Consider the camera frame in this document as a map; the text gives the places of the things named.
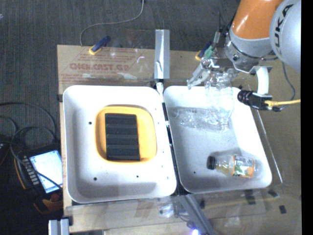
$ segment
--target bottle cap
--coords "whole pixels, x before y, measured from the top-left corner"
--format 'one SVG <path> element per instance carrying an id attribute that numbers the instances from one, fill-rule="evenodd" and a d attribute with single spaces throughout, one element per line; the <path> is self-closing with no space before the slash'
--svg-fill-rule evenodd
<path id="1" fill-rule="evenodd" d="M 212 157 L 212 156 L 209 156 L 207 158 L 207 164 L 206 164 L 206 167 L 210 170 L 214 170 L 216 168 L 216 165 L 215 165 L 215 157 Z"/>

